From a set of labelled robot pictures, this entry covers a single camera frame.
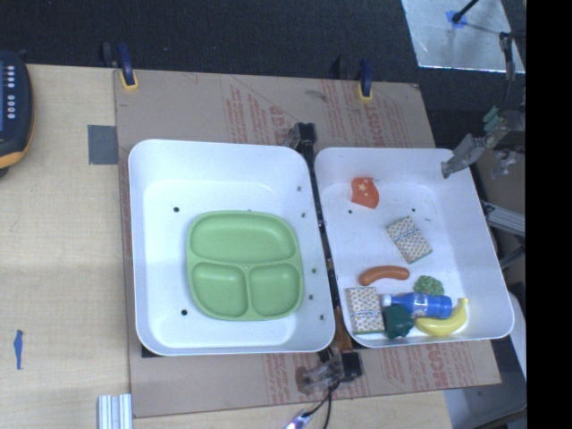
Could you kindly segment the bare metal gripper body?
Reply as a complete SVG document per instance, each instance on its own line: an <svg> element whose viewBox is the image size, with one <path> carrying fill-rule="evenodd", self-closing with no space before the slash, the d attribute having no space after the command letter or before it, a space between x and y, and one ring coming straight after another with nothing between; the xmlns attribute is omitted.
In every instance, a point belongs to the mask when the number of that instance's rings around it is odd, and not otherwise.
<svg viewBox="0 0 572 429"><path fill-rule="evenodd" d="M485 140L495 150L523 151L526 146L526 113L507 110L492 114L485 123Z"/></svg>

